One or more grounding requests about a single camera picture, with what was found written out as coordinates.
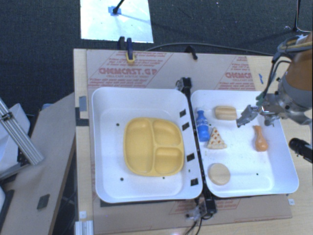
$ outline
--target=toy water bottle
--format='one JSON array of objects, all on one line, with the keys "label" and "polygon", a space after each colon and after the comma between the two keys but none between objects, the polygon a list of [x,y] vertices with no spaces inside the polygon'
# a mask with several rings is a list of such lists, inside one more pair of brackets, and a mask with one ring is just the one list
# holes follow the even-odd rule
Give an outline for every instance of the toy water bottle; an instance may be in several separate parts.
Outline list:
[{"label": "toy water bottle", "polygon": [[209,135],[209,124],[207,119],[204,116],[204,110],[201,108],[196,109],[198,117],[196,119],[197,132],[200,142],[208,141],[210,138]]}]

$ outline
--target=black fabric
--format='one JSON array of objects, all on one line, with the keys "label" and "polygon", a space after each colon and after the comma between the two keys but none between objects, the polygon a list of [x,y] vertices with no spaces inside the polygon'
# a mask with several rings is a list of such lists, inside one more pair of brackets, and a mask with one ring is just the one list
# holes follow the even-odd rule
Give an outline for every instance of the black fabric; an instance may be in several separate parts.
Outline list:
[{"label": "black fabric", "polygon": [[[296,0],[148,0],[154,44],[200,42],[275,53],[296,35]],[[302,0],[299,27],[312,30],[313,0]],[[0,0],[0,97],[31,114],[74,91],[73,49],[117,49],[80,39],[80,0]],[[184,52],[186,46],[159,51]],[[213,47],[196,52],[246,54]]]}]

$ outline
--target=toy pizza slice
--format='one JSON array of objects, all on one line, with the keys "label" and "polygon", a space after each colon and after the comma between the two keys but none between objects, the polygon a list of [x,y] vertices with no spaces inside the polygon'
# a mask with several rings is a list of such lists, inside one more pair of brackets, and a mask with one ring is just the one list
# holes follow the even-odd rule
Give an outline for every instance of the toy pizza slice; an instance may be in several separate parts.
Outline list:
[{"label": "toy pizza slice", "polygon": [[216,127],[213,128],[210,140],[207,143],[207,147],[209,149],[224,149],[227,148],[227,145],[225,144],[224,140],[221,138],[221,135],[219,131],[216,129]]}]

